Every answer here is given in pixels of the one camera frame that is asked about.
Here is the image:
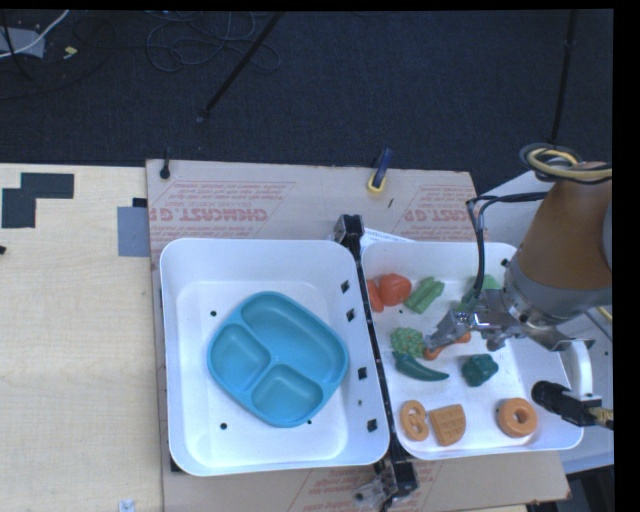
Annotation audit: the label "blue divided plate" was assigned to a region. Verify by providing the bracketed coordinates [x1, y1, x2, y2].
[205, 290, 351, 430]

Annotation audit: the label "white plastic tray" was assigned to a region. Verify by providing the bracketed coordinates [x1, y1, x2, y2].
[359, 241, 586, 462]
[158, 237, 391, 478]

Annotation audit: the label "black cylinder on white bracket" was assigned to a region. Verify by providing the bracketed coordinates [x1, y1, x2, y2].
[530, 337, 605, 428]

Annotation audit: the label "orange doughnut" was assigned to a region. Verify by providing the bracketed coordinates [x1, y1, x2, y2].
[495, 397, 540, 440]

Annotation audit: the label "orange carrot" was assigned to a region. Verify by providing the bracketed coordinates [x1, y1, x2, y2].
[366, 278, 385, 314]

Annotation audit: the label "dark green chili pepper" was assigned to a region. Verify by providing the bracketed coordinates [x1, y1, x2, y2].
[391, 350, 451, 383]

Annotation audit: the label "orange waffle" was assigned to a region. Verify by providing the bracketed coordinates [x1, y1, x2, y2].
[427, 403, 468, 448]

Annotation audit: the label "green grapes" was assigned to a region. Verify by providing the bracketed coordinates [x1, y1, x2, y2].
[389, 326, 428, 360]

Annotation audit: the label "brown cardboard board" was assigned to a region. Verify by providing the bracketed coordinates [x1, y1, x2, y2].
[144, 158, 572, 507]

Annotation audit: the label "orange sausage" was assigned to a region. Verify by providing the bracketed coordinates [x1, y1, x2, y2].
[423, 330, 473, 362]

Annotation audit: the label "thin black rod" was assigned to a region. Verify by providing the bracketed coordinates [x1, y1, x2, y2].
[348, 233, 404, 474]

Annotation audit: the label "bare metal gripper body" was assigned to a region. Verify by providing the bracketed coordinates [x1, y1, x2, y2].
[470, 288, 569, 352]

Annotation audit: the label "red tomato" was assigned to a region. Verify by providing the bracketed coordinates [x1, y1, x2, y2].
[377, 272, 413, 308]

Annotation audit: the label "dark green bell pepper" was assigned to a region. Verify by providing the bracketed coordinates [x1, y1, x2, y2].
[460, 353, 500, 388]

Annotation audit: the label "orange pretzel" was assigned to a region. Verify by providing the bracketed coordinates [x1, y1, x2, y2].
[398, 399, 431, 443]

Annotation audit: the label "white paper sheet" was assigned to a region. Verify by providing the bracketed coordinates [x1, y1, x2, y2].
[361, 227, 417, 247]

